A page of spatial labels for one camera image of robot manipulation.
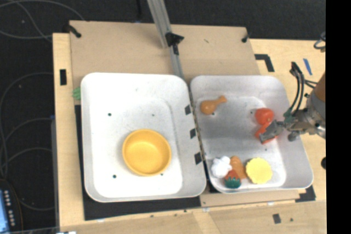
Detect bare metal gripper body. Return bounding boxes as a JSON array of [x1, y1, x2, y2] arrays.
[[282, 108, 327, 142]]

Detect orange-red toy food piece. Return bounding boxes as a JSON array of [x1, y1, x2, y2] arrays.
[[254, 121, 278, 145]]

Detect white plastic tray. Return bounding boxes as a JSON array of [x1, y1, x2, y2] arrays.
[[80, 72, 207, 203], [189, 75, 314, 195]]

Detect yellow round scalloped biscuit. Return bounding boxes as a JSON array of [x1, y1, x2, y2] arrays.
[[245, 157, 273, 185]]

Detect orange toy bread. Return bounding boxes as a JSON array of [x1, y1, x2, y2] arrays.
[[229, 156, 248, 180]]

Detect white toy garlic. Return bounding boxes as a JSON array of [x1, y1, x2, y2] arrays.
[[210, 156, 233, 179]]

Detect brown toy chicken drumstick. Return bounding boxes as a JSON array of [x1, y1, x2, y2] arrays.
[[199, 95, 228, 116]]

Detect yellow bowl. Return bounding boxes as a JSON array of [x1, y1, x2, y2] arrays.
[[121, 128, 173, 177]]

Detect brown cardboard board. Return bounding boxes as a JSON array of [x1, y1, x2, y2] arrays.
[[68, 20, 302, 208]]

